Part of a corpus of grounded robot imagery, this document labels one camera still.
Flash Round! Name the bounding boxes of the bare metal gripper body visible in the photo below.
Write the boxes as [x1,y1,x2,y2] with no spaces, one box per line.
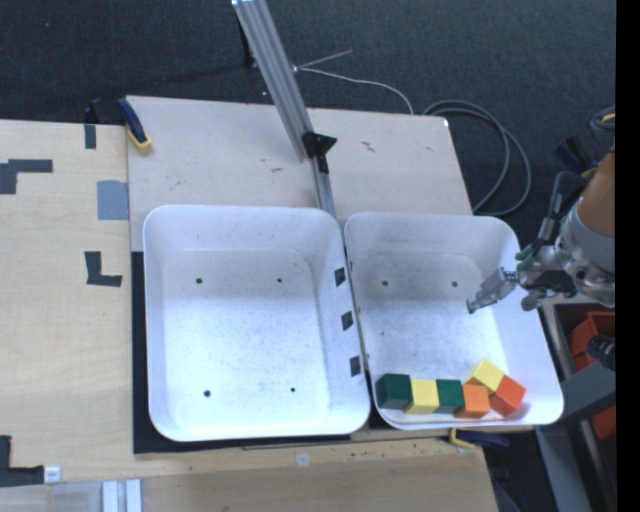
[518,233,616,309]

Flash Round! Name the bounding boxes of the white plastic tray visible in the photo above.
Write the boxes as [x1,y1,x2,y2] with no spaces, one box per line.
[343,210,566,432]
[142,203,373,444]

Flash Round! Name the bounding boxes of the yellow cube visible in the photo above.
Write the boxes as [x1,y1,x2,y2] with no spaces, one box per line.
[403,378,441,416]
[464,357,507,394]

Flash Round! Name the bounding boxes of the orange cube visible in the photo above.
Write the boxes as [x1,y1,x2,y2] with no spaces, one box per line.
[453,382,492,420]
[488,374,528,418]

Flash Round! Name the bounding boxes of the dark green cube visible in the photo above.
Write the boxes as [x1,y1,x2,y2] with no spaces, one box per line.
[433,378,466,415]
[374,372,414,412]

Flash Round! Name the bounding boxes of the black cylinder on white bracket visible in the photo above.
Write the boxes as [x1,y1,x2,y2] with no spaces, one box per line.
[586,334,616,372]

